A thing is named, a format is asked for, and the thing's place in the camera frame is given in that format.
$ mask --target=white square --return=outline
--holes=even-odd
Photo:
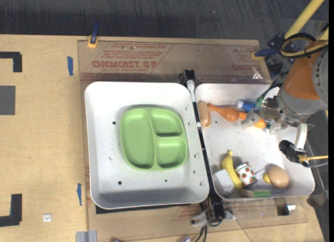
[[[43,221],[44,222],[51,222],[52,221],[52,214],[51,213],[43,214]]]

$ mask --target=strawberry print cup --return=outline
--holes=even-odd
[[[258,181],[248,162],[244,162],[238,165],[235,168],[235,172],[242,182],[243,187],[250,186]]]

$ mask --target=wooden table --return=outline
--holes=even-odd
[[[94,226],[88,217],[85,188],[81,205],[77,193],[78,184],[86,185],[79,40],[87,37],[0,35],[0,51],[20,52],[23,70],[13,72],[13,60],[0,59],[0,85],[16,87],[15,115],[0,116],[0,216],[9,215],[11,195],[22,194],[22,221],[0,227],[1,241],[75,241],[77,231]],[[194,43],[191,39],[177,41]],[[73,76],[69,75],[68,56],[73,58]],[[314,209],[306,202],[303,209],[304,223],[211,230],[207,241],[323,241]],[[52,214],[52,221],[43,221],[46,213]],[[179,240],[180,236],[172,236],[141,241]],[[101,241],[111,241],[111,237]]]

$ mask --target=green divided plate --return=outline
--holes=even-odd
[[[181,166],[188,146],[181,118],[164,108],[141,107],[121,119],[121,146],[126,162],[137,170],[159,171]]]

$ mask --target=green object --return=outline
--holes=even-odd
[[[164,108],[141,107],[126,111],[121,119],[122,153],[137,170],[159,171],[181,166],[188,146],[181,118]]]
[[[248,197],[248,198],[264,198],[270,197],[271,192],[270,190],[247,190],[241,189],[240,190],[241,196]]]

